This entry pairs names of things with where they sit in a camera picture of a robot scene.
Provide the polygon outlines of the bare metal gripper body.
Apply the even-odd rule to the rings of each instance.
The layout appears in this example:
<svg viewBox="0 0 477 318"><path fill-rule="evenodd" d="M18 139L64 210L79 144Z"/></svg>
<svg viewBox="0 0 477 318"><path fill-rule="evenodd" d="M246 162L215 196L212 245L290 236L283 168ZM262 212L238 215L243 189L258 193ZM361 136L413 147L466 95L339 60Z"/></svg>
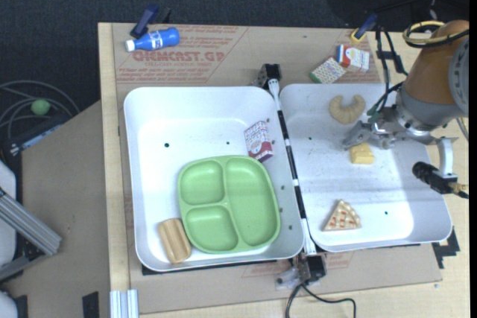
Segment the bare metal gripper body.
<svg viewBox="0 0 477 318"><path fill-rule="evenodd" d="M403 106L384 107L371 123L371 131L381 139L413 139L433 142L432 125L422 122Z"/></svg>

